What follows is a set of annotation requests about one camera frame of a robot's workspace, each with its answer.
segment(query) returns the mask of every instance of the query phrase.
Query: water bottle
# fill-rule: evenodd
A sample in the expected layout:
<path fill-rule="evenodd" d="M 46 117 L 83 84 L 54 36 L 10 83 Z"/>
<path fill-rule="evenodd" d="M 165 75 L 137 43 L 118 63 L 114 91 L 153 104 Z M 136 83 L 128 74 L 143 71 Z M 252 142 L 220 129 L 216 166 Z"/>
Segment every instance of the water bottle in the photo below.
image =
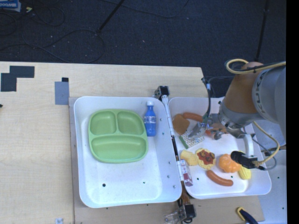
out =
<path fill-rule="evenodd" d="M 144 125 L 146 129 L 146 134 L 148 136 L 156 135 L 156 114 L 154 112 L 154 102 L 148 101 L 146 102 L 148 110 L 144 115 Z"/>

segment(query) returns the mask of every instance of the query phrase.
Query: plastic tray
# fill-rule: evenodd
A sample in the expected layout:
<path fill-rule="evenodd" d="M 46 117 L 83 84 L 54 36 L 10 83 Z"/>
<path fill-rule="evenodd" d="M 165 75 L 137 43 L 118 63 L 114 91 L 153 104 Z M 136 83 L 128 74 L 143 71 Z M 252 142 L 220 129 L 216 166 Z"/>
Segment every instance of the plastic tray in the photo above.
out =
<path fill-rule="evenodd" d="M 97 111 L 121 109 L 143 117 L 154 102 L 157 134 L 148 137 L 144 158 L 127 163 L 98 161 L 89 146 L 90 117 Z M 156 98 L 80 97 L 74 103 L 79 195 L 91 208 L 174 202 L 182 193 L 165 107 Z"/>
<path fill-rule="evenodd" d="M 222 101 L 221 98 L 212 98 L 211 113 L 219 112 L 218 102 Z M 172 119 L 178 113 L 193 112 L 199 115 L 204 115 L 208 108 L 207 98 L 172 98 L 169 101 L 169 109 Z M 190 131 L 196 125 L 196 121 L 190 120 L 190 125 L 187 131 Z M 252 125 L 246 127 L 246 132 L 254 133 Z M 175 132 L 175 140 L 179 154 L 185 149 L 179 135 Z M 259 161 L 263 160 L 260 147 L 254 144 L 254 155 Z M 219 140 L 214 140 L 213 137 L 204 134 L 204 140 L 193 147 L 188 148 L 188 151 L 195 153 L 199 148 L 207 148 L 216 156 L 216 160 L 222 154 L 230 154 L 232 151 L 244 151 L 245 145 L 243 139 L 236 139 L 231 134 L 223 134 Z M 261 171 L 259 169 L 251 169 L 252 178 L 250 180 L 242 180 L 238 173 L 225 173 L 218 167 L 218 162 L 212 167 L 212 170 L 219 176 L 232 179 L 234 185 L 225 187 L 212 182 L 206 176 L 206 170 L 199 165 L 190 166 L 190 172 L 193 180 L 193 186 L 186 186 L 187 192 L 197 199 L 209 199 L 219 197 L 232 197 L 232 196 L 250 196 L 250 195 L 264 195 L 271 190 L 271 179 L 268 171 Z"/>
<path fill-rule="evenodd" d="M 143 120 L 130 110 L 95 112 L 89 119 L 88 136 L 91 152 L 101 162 L 139 161 L 149 147 Z"/>

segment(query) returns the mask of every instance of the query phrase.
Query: wooden table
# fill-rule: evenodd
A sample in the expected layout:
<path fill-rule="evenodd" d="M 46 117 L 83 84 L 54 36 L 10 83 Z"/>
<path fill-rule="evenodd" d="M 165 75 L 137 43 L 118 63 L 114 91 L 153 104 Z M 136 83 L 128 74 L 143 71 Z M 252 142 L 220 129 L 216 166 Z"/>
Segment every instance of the wooden table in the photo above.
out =
<path fill-rule="evenodd" d="M 207 97 L 201 68 L 0 62 L 0 73 L 11 66 L 33 66 L 35 73 L 17 78 L 16 91 L 0 92 L 1 223 L 55 224 L 58 218 L 64 224 L 164 223 L 163 214 L 174 211 L 176 202 L 108 209 L 76 203 L 69 106 L 56 105 L 55 82 L 67 77 L 75 98 L 151 97 L 160 85 L 169 87 L 170 98 Z M 193 224 L 243 223 L 235 212 L 239 206 L 264 220 L 257 196 L 191 202 L 197 212 Z"/>

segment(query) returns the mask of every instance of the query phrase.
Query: bottle cap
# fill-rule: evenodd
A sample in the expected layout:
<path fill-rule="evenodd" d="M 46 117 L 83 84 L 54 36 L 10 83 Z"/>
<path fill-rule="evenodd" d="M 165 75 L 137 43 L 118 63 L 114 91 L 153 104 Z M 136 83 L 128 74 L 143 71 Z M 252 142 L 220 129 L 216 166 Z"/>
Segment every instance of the bottle cap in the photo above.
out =
<path fill-rule="evenodd" d="M 146 105 L 154 105 L 154 102 L 153 101 L 148 101 L 148 102 L 146 102 Z"/>

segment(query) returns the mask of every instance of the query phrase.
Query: black floor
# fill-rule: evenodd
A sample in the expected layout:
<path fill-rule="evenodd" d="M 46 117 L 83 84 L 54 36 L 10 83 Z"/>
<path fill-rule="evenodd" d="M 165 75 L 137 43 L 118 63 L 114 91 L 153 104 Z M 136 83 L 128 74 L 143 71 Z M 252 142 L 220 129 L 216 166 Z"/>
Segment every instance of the black floor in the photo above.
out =
<path fill-rule="evenodd" d="M 0 10 L 0 60 L 191 66 L 206 77 L 232 77 L 230 59 L 286 60 L 286 0 L 124 0 L 107 21 L 120 1 L 20 0 L 20 12 Z M 213 96 L 230 81 L 215 79 Z"/>

